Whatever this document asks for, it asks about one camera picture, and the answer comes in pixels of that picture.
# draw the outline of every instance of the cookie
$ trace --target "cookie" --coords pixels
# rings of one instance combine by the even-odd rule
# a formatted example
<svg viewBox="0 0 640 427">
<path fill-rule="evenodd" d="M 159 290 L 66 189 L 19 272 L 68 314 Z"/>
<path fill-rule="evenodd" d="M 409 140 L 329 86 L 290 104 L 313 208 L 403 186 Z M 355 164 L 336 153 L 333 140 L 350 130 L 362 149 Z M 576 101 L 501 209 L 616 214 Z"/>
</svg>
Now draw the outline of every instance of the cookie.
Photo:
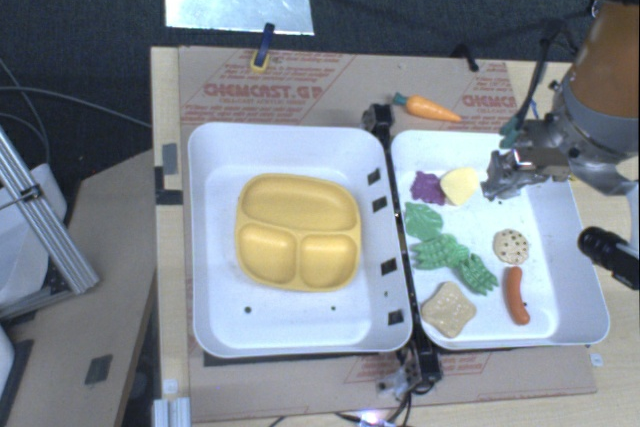
<svg viewBox="0 0 640 427">
<path fill-rule="evenodd" d="M 493 251 L 503 262 L 520 265 L 529 258 L 529 243 L 519 231 L 502 230 L 493 237 Z"/>
<path fill-rule="evenodd" d="M 420 308 L 420 315 L 447 338 L 455 338 L 476 315 L 475 305 L 452 281 L 443 283 L 438 292 Z"/>
</svg>

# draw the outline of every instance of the toy carrot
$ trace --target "toy carrot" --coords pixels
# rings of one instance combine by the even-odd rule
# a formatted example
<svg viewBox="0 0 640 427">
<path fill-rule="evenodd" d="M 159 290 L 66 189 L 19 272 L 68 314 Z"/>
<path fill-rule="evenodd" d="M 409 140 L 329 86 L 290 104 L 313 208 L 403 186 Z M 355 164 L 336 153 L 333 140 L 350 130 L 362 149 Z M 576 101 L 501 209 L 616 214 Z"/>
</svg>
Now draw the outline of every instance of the toy carrot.
<svg viewBox="0 0 640 427">
<path fill-rule="evenodd" d="M 406 97 L 400 93 L 396 93 L 393 97 L 393 103 L 396 105 L 404 105 L 409 114 L 427 119 L 437 119 L 440 121 L 458 122 L 461 120 L 455 112 L 450 111 L 440 104 L 427 100 L 423 96 L 411 95 Z"/>
</svg>

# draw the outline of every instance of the yellow divided plate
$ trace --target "yellow divided plate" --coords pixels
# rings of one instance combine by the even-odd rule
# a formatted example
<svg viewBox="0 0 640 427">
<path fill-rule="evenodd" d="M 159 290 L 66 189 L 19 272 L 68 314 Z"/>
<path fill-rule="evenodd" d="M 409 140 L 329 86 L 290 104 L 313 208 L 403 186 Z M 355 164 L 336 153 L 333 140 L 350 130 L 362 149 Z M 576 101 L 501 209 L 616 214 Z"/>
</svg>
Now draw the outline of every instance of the yellow divided plate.
<svg viewBox="0 0 640 427">
<path fill-rule="evenodd" d="M 240 193 L 236 255 L 260 283 L 309 292 L 344 287 L 358 270 L 360 233 L 358 204 L 337 183 L 262 174 Z"/>
</svg>

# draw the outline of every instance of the purple toy food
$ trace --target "purple toy food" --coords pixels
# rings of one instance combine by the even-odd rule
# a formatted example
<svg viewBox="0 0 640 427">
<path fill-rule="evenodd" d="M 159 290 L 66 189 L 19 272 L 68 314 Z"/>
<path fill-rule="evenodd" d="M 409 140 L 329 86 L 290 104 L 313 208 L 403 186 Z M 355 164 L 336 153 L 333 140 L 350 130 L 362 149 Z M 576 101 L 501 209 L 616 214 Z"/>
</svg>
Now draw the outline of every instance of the purple toy food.
<svg viewBox="0 0 640 427">
<path fill-rule="evenodd" d="M 425 203 L 444 205 L 445 195 L 440 188 L 440 179 L 434 174 L 426 174 L 422 171 L 416 173 L 416 178 L 411 185 L 411 197 L 421 199 Z"/>
</svg>

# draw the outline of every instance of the sausage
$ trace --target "sausage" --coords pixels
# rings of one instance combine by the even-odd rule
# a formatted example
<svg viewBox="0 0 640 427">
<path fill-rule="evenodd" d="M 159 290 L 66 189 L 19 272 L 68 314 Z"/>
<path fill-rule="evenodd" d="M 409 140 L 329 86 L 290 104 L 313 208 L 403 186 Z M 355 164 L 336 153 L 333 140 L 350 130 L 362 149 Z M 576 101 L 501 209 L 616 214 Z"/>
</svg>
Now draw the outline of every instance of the sausage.
<svg viewBox="0 0 640 427">
<path fill-rule="evenodd" d="M 529 312 L 527 312 L 522 302 L 522 296 L 520 295 L 520 282 L 522 281 L 522 268 L 515 266 L 511 267 L 507 271 L 506 279 L 506 299 L 507 307 L 511 313 L 513 321 L 524 326 L 531 320 Z"/>
</svg>

